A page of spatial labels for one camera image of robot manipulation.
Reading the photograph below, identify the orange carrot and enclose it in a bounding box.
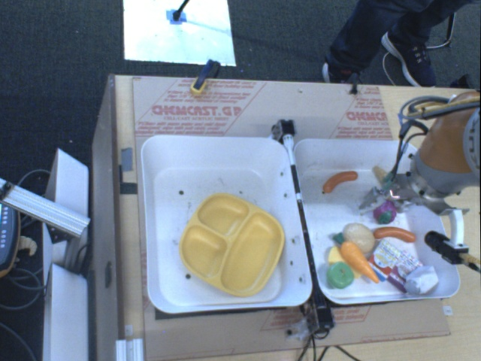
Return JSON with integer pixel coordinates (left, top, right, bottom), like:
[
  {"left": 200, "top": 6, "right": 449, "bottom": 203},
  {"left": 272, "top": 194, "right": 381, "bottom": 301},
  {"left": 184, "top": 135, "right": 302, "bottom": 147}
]
[{"left": 332, "top": 232, "right": 381, "bottom": 285}]

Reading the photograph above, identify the white plastic tray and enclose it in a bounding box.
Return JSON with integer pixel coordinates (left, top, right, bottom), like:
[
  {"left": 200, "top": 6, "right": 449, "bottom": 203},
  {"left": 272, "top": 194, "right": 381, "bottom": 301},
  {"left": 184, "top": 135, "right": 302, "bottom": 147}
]
[
  {"left": 292, "top": 138, "right": 461, "bottom": 306},
  {"left": 141, "top": 134, "right": 314, "bottom": 314}
]

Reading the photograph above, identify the orange sausage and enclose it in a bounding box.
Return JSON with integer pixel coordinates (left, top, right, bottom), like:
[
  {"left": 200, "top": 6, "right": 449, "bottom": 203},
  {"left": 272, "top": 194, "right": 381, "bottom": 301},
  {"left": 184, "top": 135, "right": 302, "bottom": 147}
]
[
  {"left": 373, "top": 226, "right": 417, "bottom": 244},
  {"left": 322, "top": 170, "right": 359, "bottom": 195}
]

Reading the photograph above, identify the person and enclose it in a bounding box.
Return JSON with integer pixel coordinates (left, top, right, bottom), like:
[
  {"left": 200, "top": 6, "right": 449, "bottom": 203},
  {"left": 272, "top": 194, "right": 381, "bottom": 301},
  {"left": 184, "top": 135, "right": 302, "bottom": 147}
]
[{"left": 322, "top": 0, "right": 481, "bottom": 88}]

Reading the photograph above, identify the purple and green toy vegetable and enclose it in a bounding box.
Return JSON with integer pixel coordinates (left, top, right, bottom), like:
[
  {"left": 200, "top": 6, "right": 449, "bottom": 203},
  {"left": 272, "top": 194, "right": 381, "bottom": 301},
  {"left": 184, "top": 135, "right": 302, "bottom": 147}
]
[{"left": 373, "top": 199, "right": 398, "bottom": 226}]

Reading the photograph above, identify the white and red printed carton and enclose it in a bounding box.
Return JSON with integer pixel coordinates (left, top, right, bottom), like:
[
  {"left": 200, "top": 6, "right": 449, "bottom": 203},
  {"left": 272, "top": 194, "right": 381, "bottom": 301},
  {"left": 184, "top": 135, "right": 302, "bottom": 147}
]
[{"left": 367, "top": 238, "right": 424, "bottom": 282}]

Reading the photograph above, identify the thin black and white rod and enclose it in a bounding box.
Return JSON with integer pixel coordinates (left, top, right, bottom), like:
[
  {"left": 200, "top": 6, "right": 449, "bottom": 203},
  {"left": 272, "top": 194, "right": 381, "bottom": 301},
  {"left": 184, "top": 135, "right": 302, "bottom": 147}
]
[{"left": 282, "top": 133, "right": 325, "bottom": 310}]

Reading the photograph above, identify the yellow divided plate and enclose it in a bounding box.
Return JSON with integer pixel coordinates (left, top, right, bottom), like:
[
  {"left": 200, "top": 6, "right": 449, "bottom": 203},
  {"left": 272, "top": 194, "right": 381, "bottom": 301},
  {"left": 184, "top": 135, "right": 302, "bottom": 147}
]
[{"left": 179, "top": 193, "right": 286, "bottom": 298}]

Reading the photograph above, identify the black cylinder on white bracket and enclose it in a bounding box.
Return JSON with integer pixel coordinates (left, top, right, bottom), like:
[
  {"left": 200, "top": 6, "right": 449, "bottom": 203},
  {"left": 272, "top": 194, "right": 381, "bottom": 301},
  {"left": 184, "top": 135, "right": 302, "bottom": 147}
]
[{"left": 424, "top": 208, "right": 471, "bottom": 266}]

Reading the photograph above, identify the white crumpled packet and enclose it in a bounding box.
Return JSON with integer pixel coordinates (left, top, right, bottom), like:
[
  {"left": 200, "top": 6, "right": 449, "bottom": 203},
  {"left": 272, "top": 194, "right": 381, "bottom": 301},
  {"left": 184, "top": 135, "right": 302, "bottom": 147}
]
[{"left": 404, "top": 265, "right": 440, "bottom": 296}]

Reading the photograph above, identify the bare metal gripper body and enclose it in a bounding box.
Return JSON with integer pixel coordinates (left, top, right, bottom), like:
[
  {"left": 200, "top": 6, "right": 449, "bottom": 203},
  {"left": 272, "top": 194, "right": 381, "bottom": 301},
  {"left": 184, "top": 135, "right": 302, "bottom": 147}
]
[{"left": 382, "top": 171, "right": 454, "bottom": 214}]

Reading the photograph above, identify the brown cardboard board red print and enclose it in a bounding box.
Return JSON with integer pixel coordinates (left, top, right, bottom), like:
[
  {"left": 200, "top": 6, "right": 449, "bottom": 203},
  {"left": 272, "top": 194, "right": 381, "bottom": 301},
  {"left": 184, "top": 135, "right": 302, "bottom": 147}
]
[{"left": 132, "top": 76, "right": 452, "bottom": 347}]

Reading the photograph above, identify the beige round bread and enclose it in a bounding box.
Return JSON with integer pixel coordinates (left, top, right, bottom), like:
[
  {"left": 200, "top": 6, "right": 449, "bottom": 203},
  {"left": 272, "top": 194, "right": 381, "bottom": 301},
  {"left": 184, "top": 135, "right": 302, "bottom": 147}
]
[{"left": 342, "top": 223, "right": 377, "bottom": 254}]

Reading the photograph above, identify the black block with thin wires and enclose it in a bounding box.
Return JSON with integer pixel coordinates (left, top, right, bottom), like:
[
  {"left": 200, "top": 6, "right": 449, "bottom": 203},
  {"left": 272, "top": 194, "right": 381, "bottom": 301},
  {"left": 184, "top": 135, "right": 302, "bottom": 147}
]
[
  {"left": 307, "top": 298, "right": 336, "bottom": 333},
  {"left": 271, "top": 119, "right": 298, "bottom": 143}
]

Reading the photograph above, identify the yellow cheese wedge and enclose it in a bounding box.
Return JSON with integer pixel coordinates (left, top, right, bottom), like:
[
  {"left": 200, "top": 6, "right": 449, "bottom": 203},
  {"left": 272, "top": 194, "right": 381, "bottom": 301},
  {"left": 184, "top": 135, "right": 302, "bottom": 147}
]
[{"left": 328, "top": 246, "right": 362, "bottom": 280}]

